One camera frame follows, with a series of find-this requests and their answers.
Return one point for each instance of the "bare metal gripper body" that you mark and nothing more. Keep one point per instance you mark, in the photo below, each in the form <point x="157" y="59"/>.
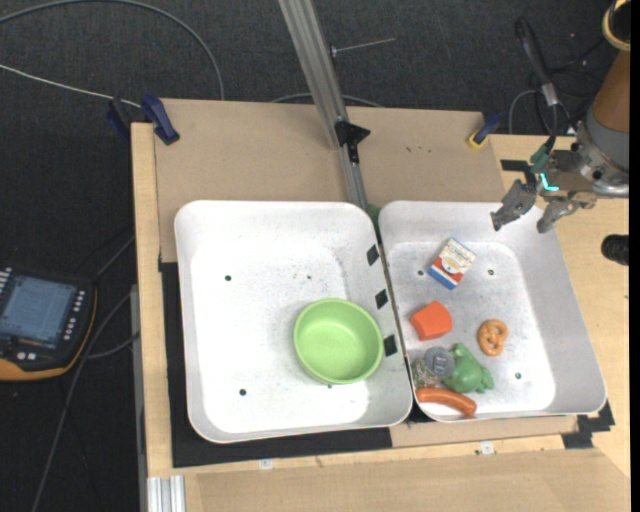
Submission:
<point x="575" y="172"/>

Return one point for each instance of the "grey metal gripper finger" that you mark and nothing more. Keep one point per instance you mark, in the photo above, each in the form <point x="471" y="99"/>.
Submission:
<point x="517" y="197"/>
<point x="555" y="212"/>

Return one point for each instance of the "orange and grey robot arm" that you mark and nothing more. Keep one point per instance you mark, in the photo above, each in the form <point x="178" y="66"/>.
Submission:
<point x="615" y="95"/>

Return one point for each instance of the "white red blue carton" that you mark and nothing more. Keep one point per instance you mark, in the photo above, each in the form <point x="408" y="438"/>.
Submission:
<point x="450" y="265"/>

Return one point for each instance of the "white plastic tray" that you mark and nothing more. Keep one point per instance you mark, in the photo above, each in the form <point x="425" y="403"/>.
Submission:
<point x="530" y="310"/>
<point x="260" y="320"/>

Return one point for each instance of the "orange toy pretzel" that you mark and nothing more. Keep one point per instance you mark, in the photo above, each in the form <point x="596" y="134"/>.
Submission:
<point x="486" y="345"/>

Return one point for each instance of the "orange toy bread slice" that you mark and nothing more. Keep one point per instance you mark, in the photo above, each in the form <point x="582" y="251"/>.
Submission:
<point x="431" y="321"/>

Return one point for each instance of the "thin black rod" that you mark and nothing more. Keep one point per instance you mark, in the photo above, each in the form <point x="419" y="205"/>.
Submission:
<point x="394" y="310"/>

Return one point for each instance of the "small grey can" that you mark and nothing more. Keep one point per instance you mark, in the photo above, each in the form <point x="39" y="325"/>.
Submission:
<point x="440" y="361"/>

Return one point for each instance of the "green toy broccoli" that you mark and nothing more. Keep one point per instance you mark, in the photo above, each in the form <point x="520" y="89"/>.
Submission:
<point x="465" y="375"/>

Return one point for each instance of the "speckled toy doughnut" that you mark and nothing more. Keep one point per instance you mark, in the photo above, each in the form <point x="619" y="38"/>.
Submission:
<point x="422" y="372"/>

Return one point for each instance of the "orange toy sausage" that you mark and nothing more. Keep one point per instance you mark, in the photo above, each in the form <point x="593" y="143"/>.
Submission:
<point x="447" y="400"/>

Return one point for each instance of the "green bowl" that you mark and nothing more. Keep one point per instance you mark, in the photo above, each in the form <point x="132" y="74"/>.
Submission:
<point x="337" y="342"/>

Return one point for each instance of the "brown cardboard board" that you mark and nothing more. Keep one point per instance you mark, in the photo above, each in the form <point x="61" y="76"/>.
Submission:
<point x="250" y="160"/>

